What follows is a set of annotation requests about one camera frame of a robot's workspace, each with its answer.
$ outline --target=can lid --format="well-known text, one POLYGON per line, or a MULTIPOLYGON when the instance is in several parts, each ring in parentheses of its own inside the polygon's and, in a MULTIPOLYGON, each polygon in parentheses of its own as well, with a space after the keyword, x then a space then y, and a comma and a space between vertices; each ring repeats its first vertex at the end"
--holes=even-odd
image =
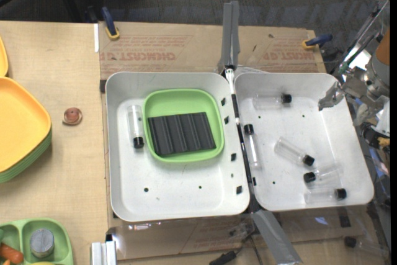
POLYGON ((133 142, 134 142, 134 148, 142 148, 143 145, 145 144, 143 142, 142 137, 134 137, 133 142))
POLYGON ((46 228, 39 228, 30 237, 30 249, 33 253, 45 253, 54 246, 54 235, 46 228))
POLYGON ((316 180, 316 175, 314 173, 305 173, 303 179, 306 183, 316 180))
POLYGON ((283 104, 291 103, 291 101, 292 101, 292 96, 291 96, 291 94, 282 94, 282 95, 281 95, 281 98, 282 98, 282 103, 283 103, 283 104))
POLYGON ((314 158, 312 156, 305 155, 305 157, 303 157, 302 161, 304 164, 307 164, 308 166, 312 166, 314 163, 314 158))
POLYGON ((347 192, 345 188, 340 188, 335 190, 336 198, 338 200, 345 199, 347 197, 347 192))
POLYGON ((345 246, 350 247, 350 248, 354 248, 357 244, 357 239, 353 238, 351 236, 345 237, 344 241, 345 241, 345 246))
POLYGON ((252 126, 252 124, 247 124, 244 126, 244 132, 246 133, 246 135, 253 135, 255 134, 254 132, 254 126, 252 126))

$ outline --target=clear plastic tube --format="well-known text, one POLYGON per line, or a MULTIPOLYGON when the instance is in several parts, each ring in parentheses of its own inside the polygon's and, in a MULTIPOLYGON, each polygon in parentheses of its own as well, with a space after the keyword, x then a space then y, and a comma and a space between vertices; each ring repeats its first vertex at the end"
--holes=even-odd
POLYGON ((248 137, 248 142, 246 143, 246 148, 248 150, 248 160, 252 168, 260 169, 261 157, 259 155, 257 145, 257 135, 254 133, 254 127, 251 124, 244 126, 244 132, 248 137))
POLYGON ((281 107, 283 104, 289 104, 292 97, 289 94, 260 95, 252 99, 252 104, 256 109, 266 109, 268 107, 281 107))
POLYGON ((143 142, 143 117, 142 109, 139 105, 131 105, 127 108, 128 129, 130 132, 130 139, 134 148, 142 148, 143 142))
POLYGON ((305 173, 303 175, 303 180, 306 183, 311 182, 329 182, 329 181, 338 181, 343 173, 343 167, 340 163, 329 164, 323 167, 320 167, 310 173, 305 173))
POLYGON ((307 166, 312 166, 314 163, 314 158, 312 156, 309 156, 306 152, 299 149, 283 137, 280 137, 278 142, 275 144, 274 151, 278 155, 297 164, 303 163, 307 166))
POLYGON ((375 242, 368 241, 363 238, 354 238, 351 236, 346 236, 344 238, 345 246, 353 249, 361 249, 362 251, 371 253, 373 255, 381 256, 383 259, 389 257, 389 252, 387 249, 382 248, 379 244, 375 242))
POLYGON ((347 197, 347 192, 344 188, 321 187, 307 190, 303 196, 307 204, 323 204, 344 200, 347 197))

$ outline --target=white tray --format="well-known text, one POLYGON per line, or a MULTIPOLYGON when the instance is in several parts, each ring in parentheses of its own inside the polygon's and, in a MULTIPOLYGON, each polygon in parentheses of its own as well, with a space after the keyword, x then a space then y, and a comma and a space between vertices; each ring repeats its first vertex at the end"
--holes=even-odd
POLYGON ((253 124, 261 141, 257 146, 264 169, 251 172, 256 181, 255 196, 263 208, 283 211, 361 205, 371 201, 373 183, 346 100, 321 112, 318 110, 318 100, 335 81, 328 74, 243 73, 236 77, 234 86, 242 126, 253 124), (252 98, 257 93, 272 92, 291 94, 292 103, 267 111, 253 107, 252 98), (279 137, 303 147, 315 158, 314 166, 340 162, 344 168, 341 183, 347 198, 329 204, 306 204, 303 174, 310 169, 274 153, 279 137))
POLYGON ((215 73, 113 74, 106 84, 110 198, 115 214, 128 222, 237 215, 249 203, 249 190, 227 81, 215 73), (194 88, 211 94, 225 124, 225 146, 215 158, 196 163, 164 163, 147 146, 130 143, 127 107, 141 105, 161 89, 194 88), (236 159, 231 161, 231 154, 236 159), (237 194, 237 187, 242 192, 237 194))

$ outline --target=black vial cap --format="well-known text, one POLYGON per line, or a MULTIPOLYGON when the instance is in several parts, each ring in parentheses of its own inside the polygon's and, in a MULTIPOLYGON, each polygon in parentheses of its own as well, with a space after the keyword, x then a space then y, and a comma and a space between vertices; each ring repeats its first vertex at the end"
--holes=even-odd
POLYGON ((135 137, 133 139, 133 142, 134 142, 134 148, 142 148, 143 145, 145 144, 143 142, 143 138, 142 137, 135 137))
POLYGON ((281 98, 282 98, 283 104, 291 103, 291 101, 292 101, 292 96, 290 94, 282 94, 281 98))
POLYGON ((246 133, 246 135, 249 135, 249 136, 255 134, 254 126, 252 126, 252 124, 245 125, 244 132, 246 133))
POLYGON ((316 180, 316 175, 314 173, 305 173, 303 179, 306 183, 316 180))
POLYGON ((351 236, 345 237, 344 241, 345 241, 345 246, 347 246, 349 248, 355 248, 355 246, 357 245, 357 239, 355 239, 351 236))
POLYGON ((314 158, 312 156, 306 155, 305 157, 303 157, 303 163, 307 164, 308 166, 312 166, 314 163, 314 158))
POLYGON ((335 193, 336 193, 336 198, 338 200, 342 200, 342 199, 345 199, 347 197, 347 192, 346 192, 346 190, 344 188, 336 189, 335 193))

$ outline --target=orange plate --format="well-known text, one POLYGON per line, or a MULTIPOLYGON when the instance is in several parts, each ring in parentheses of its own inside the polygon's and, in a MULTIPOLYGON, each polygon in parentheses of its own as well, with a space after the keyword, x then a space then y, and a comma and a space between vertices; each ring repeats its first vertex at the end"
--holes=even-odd
POLYGON ((0 78, 0 173, 23 160, 48 135, 51 118, 20 84, 0 78))
POLYGON ((0 76, 6 76, 8 72, 8 61, 6 55, 6 48, 0 37, 0 76))

